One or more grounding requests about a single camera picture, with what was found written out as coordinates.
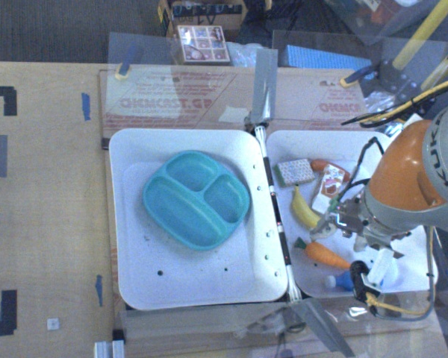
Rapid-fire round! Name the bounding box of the orange sausage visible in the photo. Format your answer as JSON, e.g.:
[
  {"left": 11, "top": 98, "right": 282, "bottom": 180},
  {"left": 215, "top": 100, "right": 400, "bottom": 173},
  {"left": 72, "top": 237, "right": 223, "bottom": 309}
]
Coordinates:
[{"left": 310, "top": 158, "right": 352, "bottom": 183}]

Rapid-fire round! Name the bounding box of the blue bottle white cap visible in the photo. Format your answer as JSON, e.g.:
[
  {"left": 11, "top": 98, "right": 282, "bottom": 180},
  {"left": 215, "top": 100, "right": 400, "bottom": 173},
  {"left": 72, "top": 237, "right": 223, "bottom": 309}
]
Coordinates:
[{"left": 324, "top": 270, "right": 356, "bottom": 292}]

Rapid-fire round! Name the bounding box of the orange carrot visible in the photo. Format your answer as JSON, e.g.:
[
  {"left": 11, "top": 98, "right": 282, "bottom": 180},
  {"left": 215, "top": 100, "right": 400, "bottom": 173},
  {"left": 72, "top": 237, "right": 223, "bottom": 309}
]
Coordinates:
[{"left": 293, "top": 236, "right": 352, "bottom": 270}]

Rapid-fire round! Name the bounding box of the green and white packet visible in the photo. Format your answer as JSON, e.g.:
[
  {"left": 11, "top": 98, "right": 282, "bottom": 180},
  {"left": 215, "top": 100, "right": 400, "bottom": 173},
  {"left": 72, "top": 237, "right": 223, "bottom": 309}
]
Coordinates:
[{"left": 273, "top": 157, "right": 317, "bottom": 188}]

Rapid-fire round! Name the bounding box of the yellow banana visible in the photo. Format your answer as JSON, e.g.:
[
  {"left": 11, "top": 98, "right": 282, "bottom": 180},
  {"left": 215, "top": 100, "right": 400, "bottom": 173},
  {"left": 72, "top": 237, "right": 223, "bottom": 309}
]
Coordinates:
[{"left": 291, "top": 184, "right": 323, "bottom": 230}]

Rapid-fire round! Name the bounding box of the brown cardboard board red print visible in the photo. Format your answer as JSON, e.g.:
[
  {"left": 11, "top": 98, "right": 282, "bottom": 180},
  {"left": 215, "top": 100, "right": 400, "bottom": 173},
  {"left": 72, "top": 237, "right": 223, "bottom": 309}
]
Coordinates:
[{"left": 99, "top": 63, "right": 436, "bottom": 337}]

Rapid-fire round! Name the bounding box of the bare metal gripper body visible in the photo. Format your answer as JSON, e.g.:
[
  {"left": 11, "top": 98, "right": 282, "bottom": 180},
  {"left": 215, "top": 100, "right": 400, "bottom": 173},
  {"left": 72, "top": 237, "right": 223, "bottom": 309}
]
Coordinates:
[{"left": 334, "top": 196, "right": 410, "bottom": 259}]

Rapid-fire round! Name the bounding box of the blue divided plate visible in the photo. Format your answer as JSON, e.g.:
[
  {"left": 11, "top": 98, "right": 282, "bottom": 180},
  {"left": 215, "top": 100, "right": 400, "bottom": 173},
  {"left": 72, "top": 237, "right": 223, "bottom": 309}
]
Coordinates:
[{"left": 142, "top": 150, "right": 252, "bottom": 252}]

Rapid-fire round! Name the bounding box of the white plastic tray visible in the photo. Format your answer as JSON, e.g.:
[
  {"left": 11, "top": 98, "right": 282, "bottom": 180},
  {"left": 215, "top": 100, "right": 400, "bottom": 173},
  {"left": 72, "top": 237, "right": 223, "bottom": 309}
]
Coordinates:
[
  {"left": 108, "top": 128, "right": 290, "bottom": 311},
  {"left": 265, "top": 129, "right": 440, "bottom": 300}
]

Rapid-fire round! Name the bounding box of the thin black and white rod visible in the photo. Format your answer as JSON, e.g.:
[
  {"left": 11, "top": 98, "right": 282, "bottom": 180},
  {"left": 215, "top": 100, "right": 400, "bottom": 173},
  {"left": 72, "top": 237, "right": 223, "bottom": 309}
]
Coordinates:
[{"left": 253, "top": 124, "right": 303, "bottom": 302}]

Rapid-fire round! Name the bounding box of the blue foam block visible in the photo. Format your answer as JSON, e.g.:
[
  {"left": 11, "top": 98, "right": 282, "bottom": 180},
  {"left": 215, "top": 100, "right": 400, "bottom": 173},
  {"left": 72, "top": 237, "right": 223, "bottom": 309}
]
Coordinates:
[{"left": 279, "top": 44, "right": 373, "bottom": 71}]

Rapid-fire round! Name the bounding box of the printed picture box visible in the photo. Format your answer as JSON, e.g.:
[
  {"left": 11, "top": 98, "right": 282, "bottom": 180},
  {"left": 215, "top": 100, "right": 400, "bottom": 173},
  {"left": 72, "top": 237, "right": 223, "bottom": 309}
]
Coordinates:
[{"left": 175, "top": 24, "right": 231, "bottom": 66}]

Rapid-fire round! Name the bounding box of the white and red carton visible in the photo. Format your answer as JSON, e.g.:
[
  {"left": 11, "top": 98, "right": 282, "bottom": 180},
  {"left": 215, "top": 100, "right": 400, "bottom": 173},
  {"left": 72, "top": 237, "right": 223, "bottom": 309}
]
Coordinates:
[{"left": 311, "top": 163, "right": 346, "bottom": 216}]

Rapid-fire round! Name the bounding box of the black cylinder on white bracket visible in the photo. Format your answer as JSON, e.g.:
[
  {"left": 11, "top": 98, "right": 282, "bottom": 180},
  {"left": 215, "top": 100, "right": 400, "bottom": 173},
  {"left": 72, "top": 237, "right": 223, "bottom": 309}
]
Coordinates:
[{"left": 349, "top": 248, "right": 400, "bottom": 304}]

